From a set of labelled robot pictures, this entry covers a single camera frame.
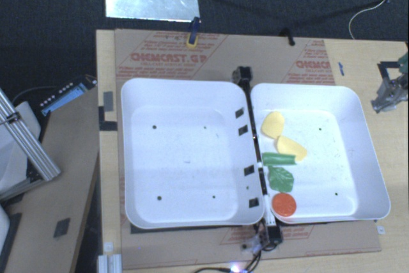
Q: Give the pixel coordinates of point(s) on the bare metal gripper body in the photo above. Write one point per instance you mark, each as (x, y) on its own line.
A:
(390, 93)

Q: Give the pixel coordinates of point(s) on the white plastic tray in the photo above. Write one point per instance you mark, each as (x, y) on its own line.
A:
(326, 169)
(185, 156)

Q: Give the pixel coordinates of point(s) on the yellow toy crisp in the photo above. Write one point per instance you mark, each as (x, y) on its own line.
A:
(291, 147)
(273, 124)

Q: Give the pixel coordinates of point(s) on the green toy bean pod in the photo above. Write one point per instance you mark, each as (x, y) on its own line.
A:
(278, 159)

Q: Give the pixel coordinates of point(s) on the green toy lettuce leaf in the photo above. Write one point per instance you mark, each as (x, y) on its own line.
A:
(281, 179)

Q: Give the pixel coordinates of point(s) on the thin black and white rod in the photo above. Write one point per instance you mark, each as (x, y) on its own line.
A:
(253, 124)

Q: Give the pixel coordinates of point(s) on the orange round toy slice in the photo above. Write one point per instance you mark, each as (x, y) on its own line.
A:
(284, 204)

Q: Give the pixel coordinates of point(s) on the brown cardboard board red print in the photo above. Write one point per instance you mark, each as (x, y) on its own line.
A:
(204, 54)

